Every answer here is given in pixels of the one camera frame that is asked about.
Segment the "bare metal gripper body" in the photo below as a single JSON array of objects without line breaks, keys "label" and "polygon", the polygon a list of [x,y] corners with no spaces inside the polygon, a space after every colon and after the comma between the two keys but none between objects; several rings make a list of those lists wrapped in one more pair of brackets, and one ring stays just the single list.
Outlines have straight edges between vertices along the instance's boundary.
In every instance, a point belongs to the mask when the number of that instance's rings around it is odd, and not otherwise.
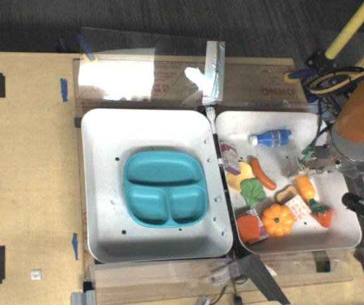
[{"label": "bare metal gripper body", "polygon": [[334,146],[315,146],[306,160],[310,172],[339,172],[342,174],[364,174],[364,161],[348,158]]}]

